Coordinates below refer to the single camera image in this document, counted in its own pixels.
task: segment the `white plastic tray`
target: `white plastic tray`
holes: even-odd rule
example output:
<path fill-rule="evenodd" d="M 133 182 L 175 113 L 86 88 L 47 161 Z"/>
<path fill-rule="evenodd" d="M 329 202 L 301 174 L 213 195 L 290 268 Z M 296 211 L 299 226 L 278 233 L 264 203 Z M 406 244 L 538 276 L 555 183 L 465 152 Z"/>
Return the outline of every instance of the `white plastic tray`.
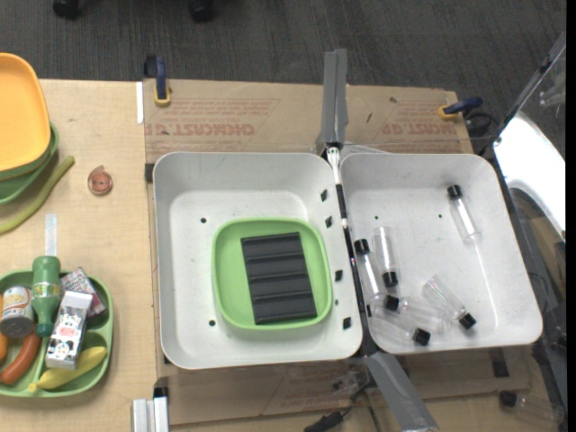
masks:
<path fill-rule="evenodd" d="M 395 232 L 400 294 L 421 298 L 432 275 L 446 284 L 477 319 L 458 323 L 428 346 L 396 342 L 370 318 L 376 344 L 394 354 L 412 354 L 534 342 L 542 317 L 491 165 L 472 155 L 354 154 L 341 174 L 352 240 L 370 238 L 382 225 Z M 465 245 L 449 211 L 446 188 L 463 188 L 481 230 L 476 246 Z"/>
<path fill-rule="evenodd" d="M 359 348 L 355 287 L 333 174 L 324 160 L 311 154 L 172 153 L 155 165 L 154 195 L 160 335 L 174 365 L 194 370 L 338 360 Z M 334 301 L 323 321 L 254 331 L 232 327 L 220 315 L 212 289 L 212 239 L 225 222 L 251 217 L 307 221 L 322 236 L 332 277 L 343 271 L 341 280 L 332 278 Z"/>

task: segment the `office chair base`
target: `office chair base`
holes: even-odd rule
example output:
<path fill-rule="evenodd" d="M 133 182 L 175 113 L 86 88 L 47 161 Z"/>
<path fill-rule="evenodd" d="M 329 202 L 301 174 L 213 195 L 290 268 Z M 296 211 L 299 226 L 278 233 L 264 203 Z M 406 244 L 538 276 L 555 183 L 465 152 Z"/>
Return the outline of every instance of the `office chair base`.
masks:
<path fill-rule="evenodd" d="M 188 8 L 195 23 L 206 23 L 213 17 L 212 0 L 191 0 Z"/>
<path fill-rule="evenodd" d="M 80 14 L 79 0 L 54 0 L 52 9 L 62 18 L 74 19 Z"/>

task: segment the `clear plastic tube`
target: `clear plastic tube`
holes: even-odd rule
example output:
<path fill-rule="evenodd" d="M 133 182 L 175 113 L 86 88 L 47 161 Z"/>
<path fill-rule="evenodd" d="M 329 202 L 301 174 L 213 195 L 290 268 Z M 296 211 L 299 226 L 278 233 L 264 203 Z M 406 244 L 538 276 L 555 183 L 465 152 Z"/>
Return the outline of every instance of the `clear plastic tube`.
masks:
<path fill-rule="evenodd" d="M 502 391 L 499 394 L 499 401 L 504 410 L 513 412 L 519 419 L 556 426 L 564 421 L 564 408 L 551 403 L 549 400 L 527 394 Z"/>
<path fill-rule="evenodd" d="M 384 298 L 384 308 L 390 312 L 409 315 L 420 328 L 430 333 L 446 333 L 452 327 L 450 313 L 431 302 L 411 297 L 397 298 L 389 294 Z"/>
<path fill-rule="evenodd" d="M 398 285 L 398 262 L 392 244 L 392 230 L 379 227 L 373 234 L 373 249 L 386 288 Z"/>
<path fill-rule="evenodd" d="M 364 297 L 367 303 L 382 302 L 386 296 L 382 278 L 376 272 L 375 261 L 365 238 L 354 242 L 356 262 L 363 283 Z"/>
<path fill-rule="evenodd" d="M 387 338 L 398 342 L 414 342 L 427 346 L 430 333 L 420 328 L 414 319 L 408 315 L 389 312 L 384 307 L 376 307 L 372 311 L 373 326 Z"/>
<path fill-rule="evenodd" d="M 476 227 L 473 216 L 470 214 L 468 204 L 464 199 L 462 187 L 460 185 L 451 185 L 447 188 L 448 198 L 450 199 L 450 212 L 454 218 L 460 237 L 464 242 L 471 243 L 480 235 Z"/>
<path fill-rule="evenodd" d="M 476 319 L 468 312 L 462 301 L 437 275 L 424 284 L 422 294 L 433 304 L 449 311 L 451 318 L 458 320 L 465 329 L 470 329 L 476 323 Z"/>

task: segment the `cow print carton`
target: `cow print carton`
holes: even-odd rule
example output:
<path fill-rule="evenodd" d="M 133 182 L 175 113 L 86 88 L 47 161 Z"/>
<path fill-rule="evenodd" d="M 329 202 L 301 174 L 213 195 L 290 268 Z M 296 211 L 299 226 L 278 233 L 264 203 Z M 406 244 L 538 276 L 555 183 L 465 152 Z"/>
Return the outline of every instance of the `cow print carton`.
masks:
<path fill-rule="evenodd" d="M 76 369 L 91 304 L 92 294 L 66 291 L 46 351 L 48 368 Z"/>

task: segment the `green plate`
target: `green plate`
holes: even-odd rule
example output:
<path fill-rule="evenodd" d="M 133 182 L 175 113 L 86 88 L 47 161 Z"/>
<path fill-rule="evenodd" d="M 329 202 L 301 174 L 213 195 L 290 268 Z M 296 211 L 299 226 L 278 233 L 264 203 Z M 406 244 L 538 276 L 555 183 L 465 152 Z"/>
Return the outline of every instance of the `green plate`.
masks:
<path fill-rule="evenodd" d="M 49 154 L 44 160 L 44 163 L 31 173 L 0 181 L 0 205 L 9 203 L 16 199 L 38 178 L 38 176 L 42 174 L 50 161 L 54 158 L 58 150 L 59 133 L 52 123 L 50 124 L 50 130 Z"/>
<path fill-rule="evenodd" d="M 317 316 L 257 325 L 240 240 L 246 237 L 299 232 Z M 330 311 L 332 287 L 329 263 L 320 234 L 307 222 L 283 218 L 232 220 L 221 226 L 212 242 L 212 283 L 220 313 L 241 329 L 295 329 L 322 321 Z"/>
<path fill-rule="evenodd" d="M 66 274 L 68 274 L 68 272 L 62 272 L 60 276 Z M 4 293 L 6 289 L 16 285 L 29 286 L 32 288 L 33 277 L 34 274 L 30 269 L 16 270 L 9 274 L 2 275 L 0 276 L 0 293 Z M 104 373 L 108 368 L 108 362 L 110 361 L 110 353 L 112 352 L 113 300 L 110 291 L 102 282 L 90 275 L 89 278 L 106 306 L 106 311 L 97 317 L 88 320 L 82 348 L 87 349 L 89 347 L 105 346 L 107 348 L 107 354 L 104 360 L 96 368 L 93 368 L 75 380 L 61 385 L 56 389 L 51 389 L 49 391 L 38 389 L 36 392 L 31 393 L 28 391 L 28 384 L 37 382 L 42 376 L 42 373 L 46 370 L 44 365 L 44 355 L 46 354 L 49 338 L 45 337 L 42 340 L 40 352 L 36 356 L 36 360 L 30 369 L 24 373 L 24 375 L 15 384 L 4 385 L 0 383 L 0 395 L 10 397 L 65 397 L 87 391 L 96 385 L 96 383 L 98 383 L 98 381 L 100 381 L 104 376 Z M 9 339 L 8 354 L 6 355 L 4 362 L 0 365 L 0 372 L 2 372 L 18 355 L 22 341 L 21 338 Z"/>

